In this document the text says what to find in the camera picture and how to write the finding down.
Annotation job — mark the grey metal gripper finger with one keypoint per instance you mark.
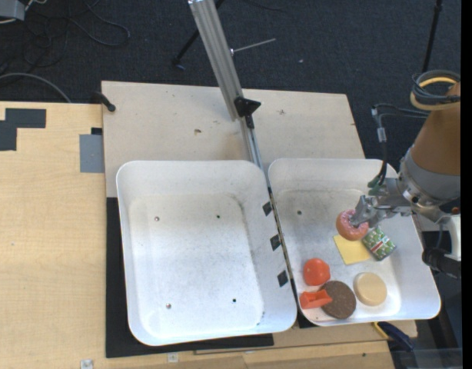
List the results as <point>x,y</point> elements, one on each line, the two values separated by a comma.
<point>361,210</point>
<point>375,214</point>

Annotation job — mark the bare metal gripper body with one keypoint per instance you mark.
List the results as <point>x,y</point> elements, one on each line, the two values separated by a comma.
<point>399,198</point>

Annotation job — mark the pink frosted doughnut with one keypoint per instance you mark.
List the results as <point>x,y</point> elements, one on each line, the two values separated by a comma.
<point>347,231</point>

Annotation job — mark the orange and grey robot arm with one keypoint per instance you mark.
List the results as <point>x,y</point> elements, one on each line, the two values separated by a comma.
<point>437,144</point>

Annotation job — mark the green can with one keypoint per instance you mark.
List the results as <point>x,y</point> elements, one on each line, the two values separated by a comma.
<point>379,244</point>

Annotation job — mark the yellow cheese slice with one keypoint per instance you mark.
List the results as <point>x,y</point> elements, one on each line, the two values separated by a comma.
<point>353,252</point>

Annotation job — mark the white plastic tray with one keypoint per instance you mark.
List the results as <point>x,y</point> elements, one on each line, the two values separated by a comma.
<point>316,190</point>
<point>197,252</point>

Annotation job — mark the beige round bun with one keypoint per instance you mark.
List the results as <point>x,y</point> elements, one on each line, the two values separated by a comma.
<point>369,288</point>

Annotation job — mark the red tomato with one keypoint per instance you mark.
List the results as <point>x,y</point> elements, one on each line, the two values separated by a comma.
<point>316,271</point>

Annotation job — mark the brown burger patty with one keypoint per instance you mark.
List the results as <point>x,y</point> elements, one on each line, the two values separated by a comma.
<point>340,300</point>

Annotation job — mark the red wedge block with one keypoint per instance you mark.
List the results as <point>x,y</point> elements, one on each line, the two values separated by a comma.
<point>313,300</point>

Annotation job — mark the pale wood board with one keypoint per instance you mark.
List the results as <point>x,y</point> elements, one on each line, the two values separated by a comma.
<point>163,129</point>

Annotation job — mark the black cylinder on white bracket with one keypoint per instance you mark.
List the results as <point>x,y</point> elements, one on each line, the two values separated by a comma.
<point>447,261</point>

